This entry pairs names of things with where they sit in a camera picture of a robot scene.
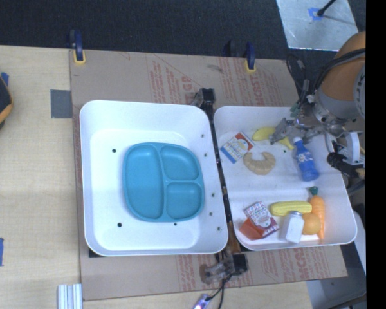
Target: corn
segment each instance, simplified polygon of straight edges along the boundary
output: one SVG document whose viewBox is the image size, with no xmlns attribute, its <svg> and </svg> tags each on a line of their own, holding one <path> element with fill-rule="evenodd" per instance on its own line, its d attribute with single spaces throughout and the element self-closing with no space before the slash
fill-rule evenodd
<svg viewBox="0 0 386 309">
<path fill-rule="evenodd" d="M 302 200 L 278 201 L 270 205 L 270 213 L 274 216 L 286 216 L 290 211 L 302 214 L 311 212 L 311 204 Z"/>
</svg>

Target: white tray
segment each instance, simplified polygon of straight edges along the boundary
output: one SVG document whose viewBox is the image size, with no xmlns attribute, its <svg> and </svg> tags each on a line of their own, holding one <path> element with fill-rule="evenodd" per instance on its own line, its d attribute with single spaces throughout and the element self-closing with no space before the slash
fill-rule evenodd
<svg viewBox="0 0 386 309">
<path fill-rule="evenodd" d="M 225 208 L 206 114 L 194 106 L 95 100 L 80 111 L 84 231 L 102 256 L 209 254 L 228 239 Z M 125 204 L 122 162 L 133 144 L 182 145 L 198 158 L 205 204 L 194 218 L 142 221 Z"/>
<path fill-rule="evenodd" d="M 275 127 L 282 118 L 290 117 L 290 108 L 224 106 L 214 115 L 214 124 L 219 147 L 235 136 L 239 131 L 252 137 L 262 127 Z M 311 247 L 318 245 L 341 245 L 352 242 L 356 237 L 356 222 L 340 171 L 327 162 L 328 155 L 324 136 L 316 136 L 306 145 L 312 152 L 319 178 L 303 182 L 298 174 L 292 152 L 280 143 L 271 145 L 268 140 L 255 142 L 252 152 L 267 151 L 276 157 L 276 166 L 263 176 L 253 174 L 243 164 L 243 159 L 233 164 L 221 152 L 221 164 L 225 175 L 226 187 L 230 199 L 230 208 L 235 234 L 239 242 L 250 250 L 271 250 L 291 247 Z M 279 231 L 260 240 L 251 241 L 239 228 L 245 221 L 244 209 L 257 201 L 264 201 L 267 206 L 276 201 L 308 201 L 308 188 L 317 186 L 319 195 L 326 201 L 326 232 L 324 239 L 316 235 L 302 236 L 300 243 L 291 244 L 279 239 Z M 275 217 L 279 225 L 282 218 Z"/>
</svg>

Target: blue divided plate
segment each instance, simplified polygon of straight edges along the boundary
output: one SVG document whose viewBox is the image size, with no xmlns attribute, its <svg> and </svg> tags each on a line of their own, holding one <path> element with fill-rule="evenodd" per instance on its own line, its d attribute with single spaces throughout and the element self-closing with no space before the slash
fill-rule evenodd
<svg viewBox="0 0 386 309">
<path fill-rule="evenodd" d="M 198 159 L 180 145 L 155 142 L 132 145 L 124 156 L 123 185 L 128 208 L 144 221 L 189 220 L 204 205 Z"/>
</svg>

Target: light wood surface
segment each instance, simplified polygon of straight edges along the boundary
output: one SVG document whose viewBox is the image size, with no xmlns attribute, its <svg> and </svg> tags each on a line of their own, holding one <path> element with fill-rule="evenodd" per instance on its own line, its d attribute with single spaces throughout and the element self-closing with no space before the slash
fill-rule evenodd
<svg viewBox="0 0 386 309">
<path fill-rule="evenodd" d="M 57 308 L 80 283 L 71 119 L 51 117 L 50 91 L 70 90 L 67 49 L 0 46 L 14 109 L 0 130 L 0 308 Z M 88 301 L 84 308 L 192 308 L 201 292 Z M 217 308 L 219 296 L 208 306 Z M 305 282 L 231 288 L 223 309 L 311 308 Z"/>
</svg>

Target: blue bottle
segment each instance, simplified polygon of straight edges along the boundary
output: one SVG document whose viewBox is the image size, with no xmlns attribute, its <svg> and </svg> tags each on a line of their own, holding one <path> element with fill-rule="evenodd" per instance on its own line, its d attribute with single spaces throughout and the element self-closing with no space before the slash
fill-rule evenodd
<svg viewBox="0 0 386 309">
<path fill-rule="evenodd" d="M 302 180 L 313 181 L 319 177 L 319 173 L 315 167 L 315 161 L 311 152 L 303 145 L 303 140 L 300 137 L 295 137 L 293 143 L 296 147 L 296 161 L 302 173 Z"/>
</svg>

